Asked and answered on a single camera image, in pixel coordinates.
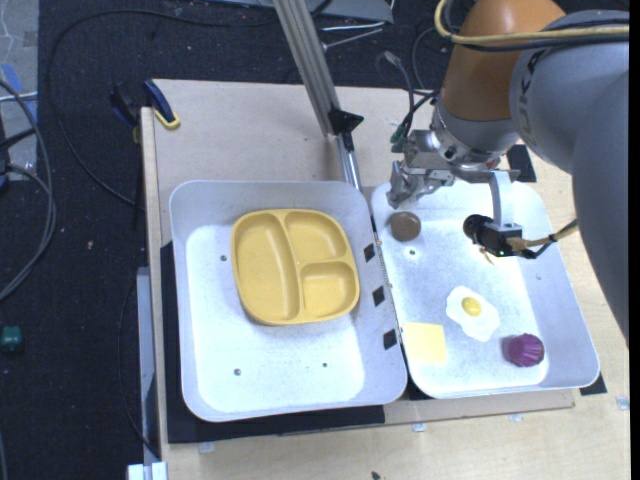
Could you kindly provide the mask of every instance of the yellow plate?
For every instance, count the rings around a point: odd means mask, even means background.
[[[248,213],[233,226],[231,251],[242,305],[261,323],[330,320],[351,311],[360,297],[349,240],[326,213]]]

